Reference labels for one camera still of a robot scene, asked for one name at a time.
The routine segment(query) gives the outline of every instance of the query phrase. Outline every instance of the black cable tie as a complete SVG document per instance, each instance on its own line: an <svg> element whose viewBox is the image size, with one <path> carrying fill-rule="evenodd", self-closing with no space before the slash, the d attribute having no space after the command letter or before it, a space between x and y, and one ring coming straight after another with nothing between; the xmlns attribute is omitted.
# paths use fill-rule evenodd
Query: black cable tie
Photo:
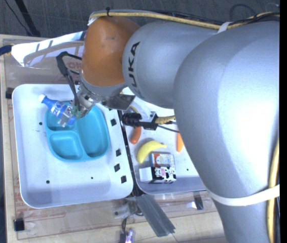
<svg viewBox="0 0 287 243"><path fill-rule="evenodd" d="M109 15L111 8L110 7L106 7L106 15L109 17L112 17L111 15Z"/></svg>

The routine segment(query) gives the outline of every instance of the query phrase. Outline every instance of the yellow banana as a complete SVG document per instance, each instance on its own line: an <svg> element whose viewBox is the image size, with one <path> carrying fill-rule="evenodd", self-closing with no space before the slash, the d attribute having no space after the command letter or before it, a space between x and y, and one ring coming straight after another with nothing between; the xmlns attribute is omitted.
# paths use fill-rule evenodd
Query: yellow banana
<svg viewBox="0 0 287 243"><path fill-rule="evenodd" d="M156 140L152 140L152 141L145 143L144 145L140 147L138 151L138 154L137 154L138 162L143 163L150 152L152 152L153 150L157 148L165 148L165 147L166 145Z"/></svg>

